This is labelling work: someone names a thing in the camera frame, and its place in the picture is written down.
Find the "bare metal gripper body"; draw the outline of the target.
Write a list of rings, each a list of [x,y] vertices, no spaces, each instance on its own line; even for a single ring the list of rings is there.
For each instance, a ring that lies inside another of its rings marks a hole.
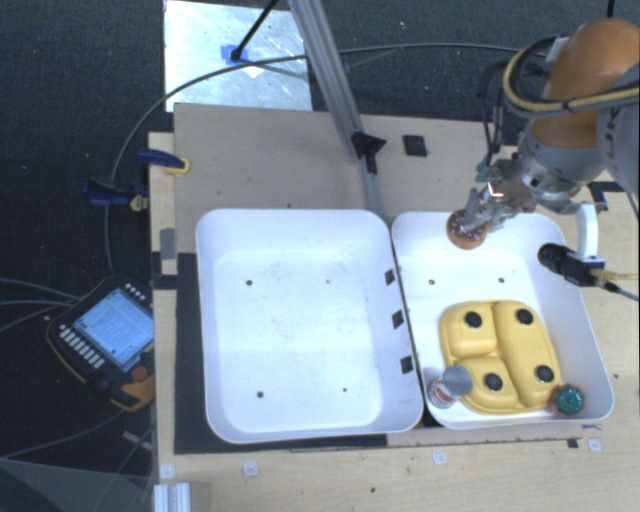
[[[480,212],[485,205],[501,205],[504,222],[522,213],[532,213],[537,207],[558,214],[572,213],[575,210],[572,199],[580,188],[581,184],[556,176],[537,161],[498,160],[481,192]]]

